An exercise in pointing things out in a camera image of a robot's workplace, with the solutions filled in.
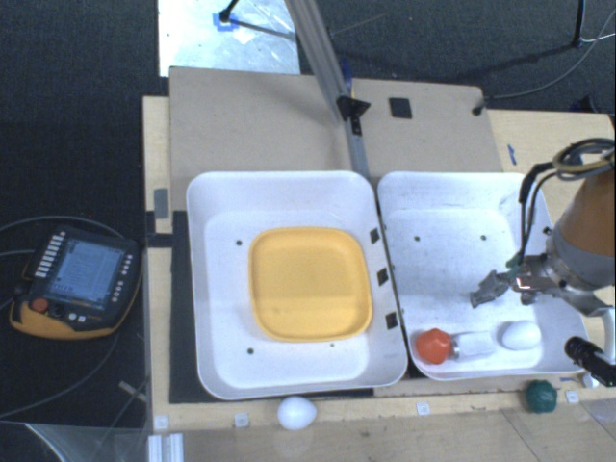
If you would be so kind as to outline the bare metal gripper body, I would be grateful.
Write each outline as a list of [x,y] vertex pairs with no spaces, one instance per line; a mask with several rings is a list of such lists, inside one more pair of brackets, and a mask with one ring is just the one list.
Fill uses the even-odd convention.
[[544,252],[525,257],[517,253],[506,263],[506,282],[520,295],[523,305],[534,304],[539,295],[561,297],[568,282],[554,270],[551,262],[551,256]]

